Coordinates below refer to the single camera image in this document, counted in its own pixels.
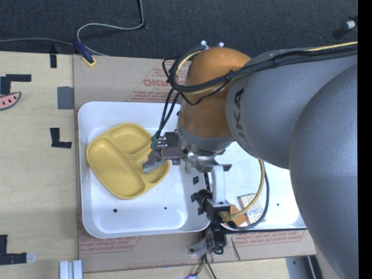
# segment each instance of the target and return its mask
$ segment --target dark carpet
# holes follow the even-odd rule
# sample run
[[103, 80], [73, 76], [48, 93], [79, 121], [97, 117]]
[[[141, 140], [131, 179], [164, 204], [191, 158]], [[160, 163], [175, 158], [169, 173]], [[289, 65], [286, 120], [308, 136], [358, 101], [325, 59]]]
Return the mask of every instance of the dark carpet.
[[[137, 0], [2, 0], [0, 41], [46, 37], [73, 42], [87, 23], [134, 27]], [[146, 28], [88, 27], [81, 39], [111, 56], [166, 58], [205, 40], [224, 42], [249, 56], [274, 49], [316, 47], [357, 40], [357, 26], [336, 33], [358, 15], [358, 0], [142, 0]], [[48, 53], [53, 42], [0, 43], [0, 51]], [[68, 45], [60, 52], [73, 53]]]

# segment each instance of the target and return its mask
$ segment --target black wire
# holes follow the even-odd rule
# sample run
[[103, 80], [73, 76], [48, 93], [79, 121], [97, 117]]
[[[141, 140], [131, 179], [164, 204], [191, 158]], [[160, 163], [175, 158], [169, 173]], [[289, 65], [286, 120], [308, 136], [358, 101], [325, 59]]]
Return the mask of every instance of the black wire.
[[204, 256], [202, 256], [202, 258], [201, 258], [201, 260], [199, 262], [198, 268], [196, 269], [196, 271], [194, 272], [194, 274], [192, 274], [191, 276], [197, 276], [203, 270], [203, 259], [204, 259]]
[[230, 71], [225, 76], [214, 78], [210, 81], [207, 81], [203, 84], [198, 85], [179, 85], [177, 83], [176, 71], [182, 61], [188, 58], [190, 55], [196, 52], [201, 52], [203, 50], [202, 46], [198, 46], [194, 49], [189, 50], [188, 52], [181, 55], [172, 65], [169, 75], [169, 83], [173, 89], [180, 93], [192, 93], [199, 90], [204, 90], [205, 88], [214, 87], [217, 84], [225, 83], [227, 81], [234, 80], [238, 77], [245, 76], [247, 74], [252, 74], [257, 71], [275, 68], [278, 66], [291, 65], [296, 63], [305, 63], [305, 62], [314, 62], [327, 59], [336, 59], [344, 57], [345, 55], [355, 55], [357, 53], [357, 44], [345, 45], [345, 46], [336, 46], [333, 48], [324, 48], [316, 51], [288, 51], [282, 54], [279, 54], [268, 60], [250, 64], [249, 62], [237, 71]]
[[174, 60], [174, 59], [177, 59], [179, 58], [180, 55], [176, 56], [176, 57], [168, 57], [168, 58], [164, 58], [163, 62], [162, 62], [162, 67], [163, 67], [163, 71], [164, 71], [164, 74], [167, 76], [168, 80], [167, 80], [167, 83], [169, 83], [169, 73], [167, 71], [167, 68], [165, 67], [165, 62], [168, 61], [168, 60]]
[[178, 99], [179, 96], [180, 96], [180, 93], [177, 93], [176, 96], [174, 97], [173, 102], [172, 102], [172, 104], [171, 104], [171, 106], [170, 106], [170, 109], [169, 109], [168, 115], [166, 116], [166, 118], [165, 118], [165, 120], [164, 120], [164, 124], [163, 124], [163, 127], [162, 127], [161, 130], [163, 130], [165, 124], [167, 124], [167, 122], [168, 122], [168, 120], [169, 120], [169, 118], [170, 118], [170, 115], [172, 114], [172, 111], [173, 111], [173, 109], [174, 109], [174, 105], [176, 104], [176, 101], [177, 101], [177, 99]]
[[161, 130], [163, 129], [165, 123], [165, 115], [166, 115], [166, 112], [167, 112], [167, 108], [168, 108], [168, 103], [169, 103], [169, 99], [173, 93], [173, 89], [171, 89], [169, 92], [168, 92], [168, 96], [167, 96], [167, 99], [165, 100], [165, 103], [164, 103], [164, 109], [163, 109], [163, 114], [162, 114], [162, 119], [160, 120], [160, 125], [159, 125], [159, 128], [158, 128], [158, 131], [156, 133], [156, 138], [159, 138], [160, 137], [160, 132]]
[[0, 44], [5, 44], [7, 42], [17, 42], [17, 41], [52, 41], [52, 42], [57, 42], [59, 44], [65, 44], [65, 45], [70, 45], [71, 47], [74, 47], [74, 45], [71, 42], [55, 40], [53, 38], [44, 38], [44, 37], [13, 38], [9, 40], [0, 40]]
[[179, 94], [182, 96], [182, 98], [189, 104], [189, 105], [197, 105], [199, 103], [202, 102], [202, 100], [204, 98], [207, 98], [207, 97], [210, 97], [210, 96], [213, 96], [214, 94], [217, 94], [218, 92], [220, 92], [227, 84], [229, 83], [229, 81], [226, 81], [225, 83], [223, 83], [221, 86], [219, 86], [218, 89], [214, 90], [213, 92], [207, 94], [207, 95], [204, 95], [202, 97], [200, 97], [197, 101], [195, 101], [194, 103], [191, 102], [182, 92], [179, 92]]
[[205, 259], [205, 262], [206, 262], [207, 265], [208, 265], [208, 268], [209, 268], [209, 270], [210, 270], [210, 272], [211, 272], [213, 278], [214, 278], [214, 279], [217, 279], [216, 275], [214, 274], [214, 272], [213, 272], [213, 270], [212, 270], [212, 267], [210, 266], [210, 264], [209, 264], [209, 262], [208, 262], [207, 254], [204, 254], [203, 257], [204, 257], [204, 259]]
[[217, 254], [217, 255], [222, 255], [223, 254], [223, 247], [221, 247], [220, 249], [219, 249], [219, 251], [218, 250], [214, 250], [213, 252], [214, 252], [214, 254]]

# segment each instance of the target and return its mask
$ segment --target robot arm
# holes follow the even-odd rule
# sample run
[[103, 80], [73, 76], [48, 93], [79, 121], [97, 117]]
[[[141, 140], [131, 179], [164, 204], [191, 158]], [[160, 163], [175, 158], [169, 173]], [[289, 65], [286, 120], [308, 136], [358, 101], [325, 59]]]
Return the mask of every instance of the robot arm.
[[[177, 71], [191, 56], [180, 85]], [[184, 160], [189, 170], [220, 174], [214, 157], [237, 141], [250, 155], [289, 169], [315, 243], [340, 277], [357, 278], [357, 44], [272, 51], [253, 59], [200, 47], [175, 61], [169, 80], [183, 97], [178, 127], [155, 138], [144, 170], [171, 159]], [[229, 204], [213, 200], [199, 196], [211, 221], [221, 223]]]

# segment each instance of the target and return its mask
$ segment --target yellow cable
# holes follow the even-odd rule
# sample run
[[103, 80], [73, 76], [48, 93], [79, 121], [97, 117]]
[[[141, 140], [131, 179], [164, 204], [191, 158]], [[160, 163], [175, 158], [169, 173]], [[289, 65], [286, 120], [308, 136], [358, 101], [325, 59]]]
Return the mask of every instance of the yellow cable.
[[247, 207], [245, 207], [244, 209], [242, 209], [238, 213], [230, 214], [230, 216], [229, 216], [229, 219], [230, 220], [234, 220], [237, 217], [245, 214], [257, 202], [258, 198], [260, 197], [260, 194], [262, 192], [263, 185], [265, 183], [265, 167], [263, 165], [263, 161], [262, 160], [258, 160], [258, 161], [260, 163], [260, 169], [261, 169], [261, 182], [260, 182], [260, 186], [258, 188], [258, 191], [257, 191], [255, 197], [251, 200], [251, 202], [249, 203], [249, 205]]
[[[186, 61], [188, 61], [191, 57], [201, 53], [202, 51], [198, 51], [198, 52], [195, 52], [195, 53], [192, 53], [190, 55], [188, 55], [185, 59], [183, 59], [181, 61], [181, 63], [178, 65], [177, 67], [177, 70], [176, 70], [176, 75], [178, 76], [178, 72], [180, 71], [180, 69], [182, 68], [182, 66], [186, 63]], [[192, 94], [200, 94], [200, 93], [203, 93], [203, 92], [206, 92], [206, 91], [209, 91], [209, 90], [212, 90], [212, 89], [218, 89], [219, 86], [221, 86], [220, 84], [216, 84], [216, 85], [211, 85], [209, 87], [206, 87], [204, 89], [200, 89], [200, 90], [197, 90], [197, 91], [193, 91], [193, 92], [188, 92], [187, 94], [189, 95], [192, 95]]]
[[357, 43], [358, 43], [357, 41], [353, 41], [353, 42], [347, 42], [345, 44], [335, 44], [335, 45], [320, 46], [320, 47], [314, 48], [314, 49], [307, 49], [306, 51], [310, 51], [310, 52], [321, 51], [322, 49], [331, 49], [331, 48], [345, 47], [347, 45], [353, 45], [353, 44], [357, 44]]

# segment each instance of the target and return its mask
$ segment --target yellow plate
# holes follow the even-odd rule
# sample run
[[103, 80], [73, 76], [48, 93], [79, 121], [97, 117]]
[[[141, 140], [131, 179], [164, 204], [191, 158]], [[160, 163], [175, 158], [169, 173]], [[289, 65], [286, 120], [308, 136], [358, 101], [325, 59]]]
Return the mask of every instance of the yellow plate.
[[133, 199], [161, 182], [170, 168], [166, 161], [144, 173], [142, 163], [148, 160], [150, 144], [151, 135], [142, 126], [121, 124], [89, 143], [87, 161], [108, 191], [121, 199]]

